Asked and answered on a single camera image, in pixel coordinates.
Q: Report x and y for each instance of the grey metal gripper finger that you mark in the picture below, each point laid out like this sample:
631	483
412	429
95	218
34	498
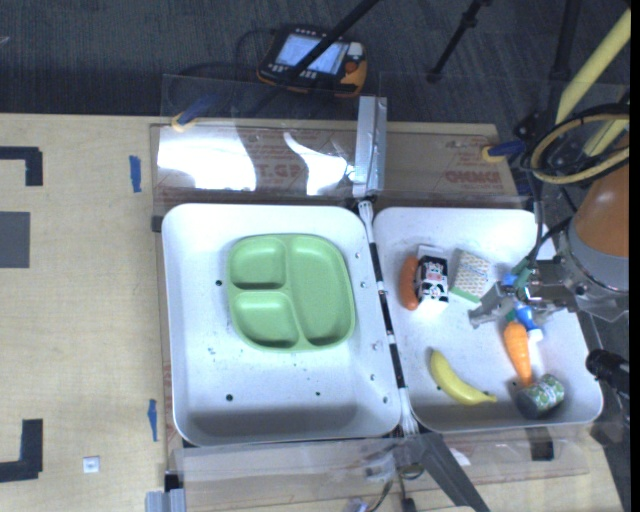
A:
492	295
482	316

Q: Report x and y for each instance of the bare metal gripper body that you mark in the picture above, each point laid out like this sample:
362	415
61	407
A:
552	287

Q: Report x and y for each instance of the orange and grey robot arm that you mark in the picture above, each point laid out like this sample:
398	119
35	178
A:
602	225

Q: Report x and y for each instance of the white plastic tray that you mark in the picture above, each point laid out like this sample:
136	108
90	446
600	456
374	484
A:
200	360
465	340

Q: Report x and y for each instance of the white and green packet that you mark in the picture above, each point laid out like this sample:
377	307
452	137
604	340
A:
470	275

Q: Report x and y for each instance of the blue and white bottle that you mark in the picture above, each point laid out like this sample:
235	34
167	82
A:
527	319

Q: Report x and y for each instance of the orange carrot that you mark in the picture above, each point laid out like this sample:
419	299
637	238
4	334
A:
518	345

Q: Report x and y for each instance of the cow print carton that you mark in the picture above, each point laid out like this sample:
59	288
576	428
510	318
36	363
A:
432	280

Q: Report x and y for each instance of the yellow banana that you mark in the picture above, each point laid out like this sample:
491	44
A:
450	380

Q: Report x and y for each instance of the orange sausage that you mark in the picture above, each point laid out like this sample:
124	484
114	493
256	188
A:
408	282

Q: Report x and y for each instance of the green patterned can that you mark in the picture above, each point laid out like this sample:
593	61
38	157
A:
542	397

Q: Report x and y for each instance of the green divided plate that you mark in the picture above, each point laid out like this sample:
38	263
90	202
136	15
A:
320	295

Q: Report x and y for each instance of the small white square piece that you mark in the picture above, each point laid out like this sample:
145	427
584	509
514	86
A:
91	464

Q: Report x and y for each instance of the black cylinder on white bracket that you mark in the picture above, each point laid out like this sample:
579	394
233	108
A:
607	367

